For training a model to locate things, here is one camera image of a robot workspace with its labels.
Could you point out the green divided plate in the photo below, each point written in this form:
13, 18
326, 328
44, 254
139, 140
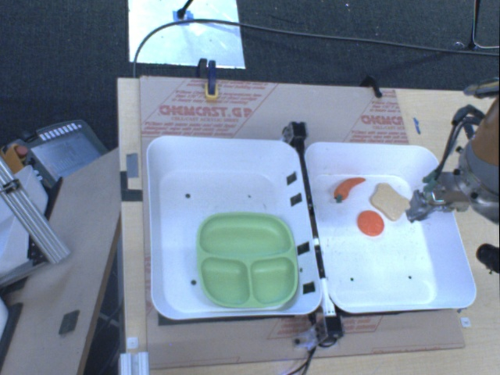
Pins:
246, 256

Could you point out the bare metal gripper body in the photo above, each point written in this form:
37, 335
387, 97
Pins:
455, 197

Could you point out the beige bread slice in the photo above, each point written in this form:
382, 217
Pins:
388, 201

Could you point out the thin black and white rod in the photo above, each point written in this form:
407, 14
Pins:
312, 217

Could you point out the black cylinder on white bracket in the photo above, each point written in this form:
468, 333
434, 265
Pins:
490, 257

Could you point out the orange carrot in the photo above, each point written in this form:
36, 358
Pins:
345, 188

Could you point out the orange round disc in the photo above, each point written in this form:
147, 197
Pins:
370, 223

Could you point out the brown cardboard board red print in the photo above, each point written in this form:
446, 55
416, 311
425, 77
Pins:
250, 108

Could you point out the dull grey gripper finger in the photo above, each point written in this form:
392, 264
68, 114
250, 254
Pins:
415, 213
420, 197

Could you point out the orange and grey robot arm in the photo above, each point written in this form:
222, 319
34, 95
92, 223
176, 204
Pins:
490, 139

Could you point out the white plastic tray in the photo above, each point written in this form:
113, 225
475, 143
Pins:
390, 264
218, 182

